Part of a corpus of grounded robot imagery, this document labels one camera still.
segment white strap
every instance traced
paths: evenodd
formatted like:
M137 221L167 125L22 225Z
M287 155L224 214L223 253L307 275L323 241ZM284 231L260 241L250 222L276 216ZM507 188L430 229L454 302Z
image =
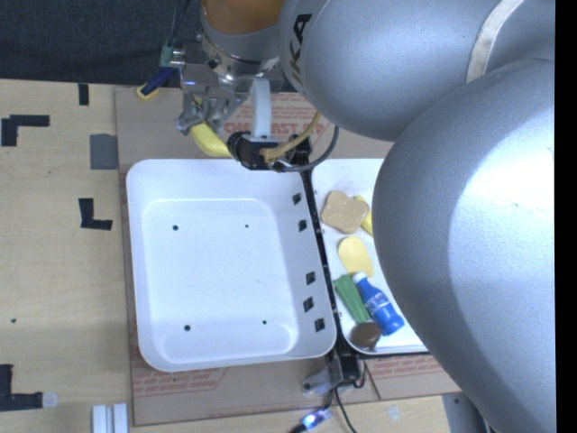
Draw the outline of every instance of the white strap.
M500 28L525 0L501 0L483 23L472 47L467 83L485 74L489 56Z

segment wooden table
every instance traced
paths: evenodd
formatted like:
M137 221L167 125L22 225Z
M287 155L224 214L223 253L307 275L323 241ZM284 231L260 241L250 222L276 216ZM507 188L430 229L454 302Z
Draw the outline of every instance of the wooden table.
M0 117L19 114L49 115L50 127L20 127L17 145L0 147L0 364L14 365L14 393L55 392L58 405L0 412L0 432L89 432L92 406L131 405L118 172L89 159L91 134L115 134L114 86L90 85L80 106L77 84L0 80ZM93 198L112 229L81 229L79 198ZM350 431L333 411L315 431ZM359 433L450 431L440 396L346 411ZM130 431L282 433L307 413Z

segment cardboard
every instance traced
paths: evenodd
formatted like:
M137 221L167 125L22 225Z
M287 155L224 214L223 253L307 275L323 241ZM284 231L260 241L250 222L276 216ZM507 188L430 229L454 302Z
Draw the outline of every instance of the cardboard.
M136 426L280 410L316 409L323 395L305 395L301 382L325 367L325 359L280 362L162 373L142 359L138 349L134 311L130 233L126 205L126 174L144 159L209 158L190 136L175 129L182 95L176 88L162 88L149 101L141 101L135 88L115 92L118 163L127 290L133 419ZM272 134L281 142L304 130L315 109L299 94L273 95ZM221 137L251 126L250 102L241 105L224 124ZM322 118L311 134L313 152L320 155L329 144L334 126ZM340 131L332 158L384 158L392 143L380 142ZM459 389L430 355L406 355L366 361L369 378L358 390L343 393L344 403L371 402L427 396Z

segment copper-colored cylinder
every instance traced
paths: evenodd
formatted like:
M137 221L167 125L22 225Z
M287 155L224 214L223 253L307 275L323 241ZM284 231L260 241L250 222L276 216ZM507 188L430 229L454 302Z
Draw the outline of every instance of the copper-colored cylinder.
M202 0L202 13L216 31L237 35L272 26L283 0Z

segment brown round object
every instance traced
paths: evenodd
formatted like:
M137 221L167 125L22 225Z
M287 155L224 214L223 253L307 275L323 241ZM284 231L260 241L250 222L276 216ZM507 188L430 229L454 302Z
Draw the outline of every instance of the brown round object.
M380 338L380 327L376 322L367 321L358 324L351 332L351 342L360 348L372 350Z

